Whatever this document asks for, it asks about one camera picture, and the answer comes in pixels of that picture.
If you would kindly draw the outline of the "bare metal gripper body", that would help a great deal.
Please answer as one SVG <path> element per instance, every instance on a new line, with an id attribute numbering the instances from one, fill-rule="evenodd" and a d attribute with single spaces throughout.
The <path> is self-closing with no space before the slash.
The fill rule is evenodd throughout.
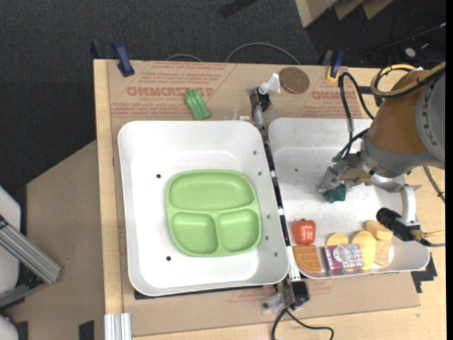
<path id="1" fill-rule="evenodd" d="M 352 188 L 364 184 L 366 186 L 376 186 L 390 193 L 401 192 L 407 184 L 398 181 L 396 178 L 380 176 L 377 172 L 366 165 L 361 153 L 352 153 L 340 159 L 334 164 L 334 175 L 338 177 L 346 188 Z"/>

